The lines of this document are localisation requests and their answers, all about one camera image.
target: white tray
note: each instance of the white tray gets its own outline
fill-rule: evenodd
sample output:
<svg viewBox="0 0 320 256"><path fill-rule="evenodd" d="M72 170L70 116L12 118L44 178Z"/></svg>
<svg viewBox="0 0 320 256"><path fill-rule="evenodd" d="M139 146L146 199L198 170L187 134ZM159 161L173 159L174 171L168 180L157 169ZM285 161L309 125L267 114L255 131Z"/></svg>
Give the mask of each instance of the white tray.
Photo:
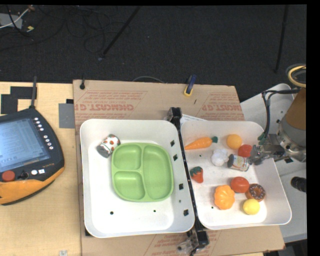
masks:
<svg viewBox="0 0 320 256"><path fill-rule="evenodd" d="M226 144L229 134L238 134L243 144L258 145L257 138L263 128L250 121L187 121L181 126L184 145L200 137L218 137L218 143L209 148L186 150L185 156L189 170L200 166L203 168L203 183L191 180L195 196L195 204L200 222L208 229L222 230L240 227L267 225L284 225L292 217L291 208L281 183L273 158L264 160L260 165L250 165L243 172L223 166L215 166L211 156L216 149L227 149L229 154L237 155L237 150ZM247 199L244 193L235 194L232 208L220 210L214 205L214 192L219 185L230 185L233 177L245 177L249 183L258 183L264 187L266 197L260 202L260 211L256 215L248 215L242 210Z"/></svg>
<svg viewBox="0 0 320 256"><path fill-rule="evenodd" d="M104 158L96 150L109 134L116 135L122 144L153 143L167 150L171 156L174 181L170 197L159 202L133 202L116 194L111 176L112 155ZM80 140L84 223L92 236L180 233L193 227L195 215L179 135L172 123L164 120L90 119L81 125Z"/></svg>

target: donut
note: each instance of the donut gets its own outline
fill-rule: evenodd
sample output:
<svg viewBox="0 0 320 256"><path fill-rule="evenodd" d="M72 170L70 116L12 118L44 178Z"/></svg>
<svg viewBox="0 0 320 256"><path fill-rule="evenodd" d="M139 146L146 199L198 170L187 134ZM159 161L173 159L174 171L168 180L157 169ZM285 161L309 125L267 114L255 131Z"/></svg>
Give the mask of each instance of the donut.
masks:
<svg viewBox="0 0 320 256"><path fill-rule="evenodd" d="M250 184L249 189L245 192L245 196L248 199L256 199L261 202L266 196L266 191L261 185L253 183Z"/></svg>

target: yellow ball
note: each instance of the yellow ball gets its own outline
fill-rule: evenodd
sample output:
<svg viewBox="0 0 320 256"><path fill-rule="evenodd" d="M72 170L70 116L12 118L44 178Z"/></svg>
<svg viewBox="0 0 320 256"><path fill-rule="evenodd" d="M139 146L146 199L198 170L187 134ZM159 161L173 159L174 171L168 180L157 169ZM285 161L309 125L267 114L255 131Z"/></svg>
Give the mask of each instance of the yellow ball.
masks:
<svg viewBox="0 0 320 256"><path fill-rule="evenodd" d="M255 215L260 211L260 204L256 199L247 199L242 208L246 214Z"/></svg>
<svg viewBox="0 0 320 256"><path fill-rule="evenodd" d="M226 138L226 144L229 148L237 150L242 145L242 138L237 134L230 134Z"/></svg>

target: green divided plate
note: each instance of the green divided plate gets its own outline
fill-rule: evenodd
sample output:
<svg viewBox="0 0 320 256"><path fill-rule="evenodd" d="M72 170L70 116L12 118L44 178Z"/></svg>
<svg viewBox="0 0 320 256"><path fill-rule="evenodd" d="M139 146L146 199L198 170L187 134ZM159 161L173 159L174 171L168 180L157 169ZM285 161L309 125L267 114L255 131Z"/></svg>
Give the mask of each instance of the green divided plate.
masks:
<svg viewBox="0 0 320 256"><path fill-rule="evenodd" d="M151 143L124 143L111 158L112 184L122 198L134 202L157 202L174 190L170 156L161 146Z"/></svg>

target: cardboard sheet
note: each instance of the cardboard sheet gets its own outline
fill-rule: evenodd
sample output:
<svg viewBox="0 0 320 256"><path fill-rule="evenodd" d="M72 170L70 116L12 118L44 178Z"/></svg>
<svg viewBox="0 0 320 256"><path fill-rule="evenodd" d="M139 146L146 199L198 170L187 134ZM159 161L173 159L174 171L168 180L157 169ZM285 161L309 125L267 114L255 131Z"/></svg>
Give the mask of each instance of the cardboard sheet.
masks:
<svg viewBox="0 0 320 256"><path fill-rule="evenodd" d="M81 246L83 256L156 256L177 254L185 233L95 238L86 235L84 225L82 163L79 129L88 119L162 120L171 107L183 114L216 121L244 121L236 88L195 84L190 97L185 84L73 81L75 133L77 143ZM208 230L209 245L196 255L222 256L276 251L284 248L279 226Z"/></svg>

